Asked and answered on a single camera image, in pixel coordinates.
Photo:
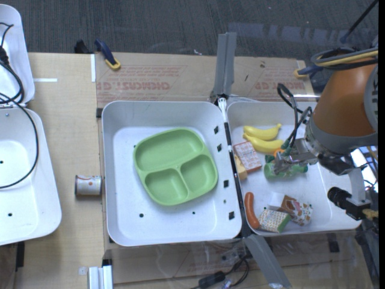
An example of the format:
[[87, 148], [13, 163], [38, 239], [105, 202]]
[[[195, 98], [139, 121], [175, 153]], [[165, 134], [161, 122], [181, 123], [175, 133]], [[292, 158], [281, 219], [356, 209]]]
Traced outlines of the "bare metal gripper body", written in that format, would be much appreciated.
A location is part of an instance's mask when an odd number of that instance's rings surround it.
[[305, 132], [302, 138], [292, 132], [283, 145], [281, 157], [290, 156], [292, 164], [313, 165], [318, 162], [319, 152], [316, 148], [317, 141], [311, 132]]

